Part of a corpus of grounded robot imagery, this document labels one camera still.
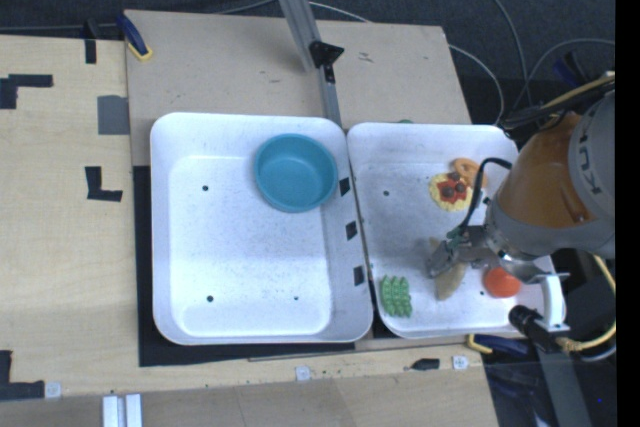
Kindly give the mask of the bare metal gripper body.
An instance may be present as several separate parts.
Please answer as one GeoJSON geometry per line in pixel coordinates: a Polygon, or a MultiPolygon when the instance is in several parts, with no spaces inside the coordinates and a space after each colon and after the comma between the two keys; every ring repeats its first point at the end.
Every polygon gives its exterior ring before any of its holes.
{"type": "Polygon", "coordinates": [[[538,256],[518,249],[500,231],[485,226],[471,226],[466,229],[462,241],[456,246],[462,248],[488,248],[496,254],[490,266],[500,267],[524,284],[533,284],[551,275],[548,268],[536,264],[538,256]]]}

